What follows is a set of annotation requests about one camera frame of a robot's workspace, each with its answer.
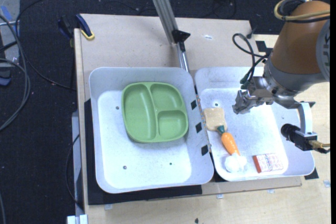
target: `wooden table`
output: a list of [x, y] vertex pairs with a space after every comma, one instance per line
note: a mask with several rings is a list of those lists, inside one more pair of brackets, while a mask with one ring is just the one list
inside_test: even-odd
[[[88, 78], [98, 67], [178, 67], [176, 50], [168, 44], [158, 17], [82, 14], [95, 34], [86, 40], [75, 29], [78, 117], [84, 212], [89, 223], [331, 223], [330, 154], [313, 152], [319, 178], [272, 178], [202, 185], [201, 196], [88, 205], [84, 102], [90, 99]], [[250, 66], [251, 57], [238, 50], [235, 33], [248, 34], [248, 21], [177, 18], [179, 29], [191, 33], [185, 42], [191, 74], [204, 67]], [[272, 47], [277, 36], [255, 35]], [[316, 101], [314, 131], [330, 142], [329, 83], [316, 84], [297, 101]]]

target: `black floor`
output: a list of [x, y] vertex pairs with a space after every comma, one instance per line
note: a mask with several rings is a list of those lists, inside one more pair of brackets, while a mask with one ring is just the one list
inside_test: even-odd
[[[176, 17], [243, 19], [257, 27], [257, 33], [278, 34], [282, 22], [274, 17], [273, 8], [279, 1], [172, 0], [171, 4]], [[20, 11], [22, 47], [40, 74], [28, 65], [32, 82], [28, 103], [0, 132], [0, 193], [7, 223], [65, 223], [75, 214], [65, 166], [72, 141], [71, 114], [76, 110], [76, 92], [71, 88], [76, 82], [71, 84], [73, 49], [59, 32], [57, 20], [66, 15], [75, 27], [77, 13], [155, 16], [156, 12], [151, 0], [20, 0]], [[19, 106], [24, 90], [22, 72], [11, 70], [11, 84], [0, 88], [1, 124]]]

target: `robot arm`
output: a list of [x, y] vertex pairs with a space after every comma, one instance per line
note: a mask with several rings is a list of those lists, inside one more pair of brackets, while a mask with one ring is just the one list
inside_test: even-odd
[[[284, 6], [300, 4], [290, 16]], [[283, 0], [275, 7], [276, 17], [286, 22], [264, 66], [262, 77], [252, 77], [246, 90], [239, 90], [233, 110], [245, 114], [254, 106], [276, 102], [298, 109], [300, 127], [284, 125], [281, 133], [302, 150], [323, 152], [312, 131], [310, 108], [314, 102], [297, 102], [294, 97], [315, 83], [330, 81], [330, 5], [321, 1]]]

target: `black bracket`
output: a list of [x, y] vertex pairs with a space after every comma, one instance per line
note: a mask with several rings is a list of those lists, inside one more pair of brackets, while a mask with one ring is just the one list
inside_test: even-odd
[[182, 52], [185, 52], [184, 42], [190, 36], [190, 33], [187, 33], [187, 32], [184, 32], [184, 31], [180, 31], [180, 30], [173, 30], [172, 34], [173, 34], [174, 42], [176, 44], [179, 44], [180, 50]]

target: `divided green plate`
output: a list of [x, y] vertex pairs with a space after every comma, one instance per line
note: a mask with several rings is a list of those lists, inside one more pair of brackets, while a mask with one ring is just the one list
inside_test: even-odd
[[121, 108], [128, 135], [137, 142], [166, 142], [188, 130], [188, 116], [179, 90], [167, 83], [139, 82], [124, 88]]

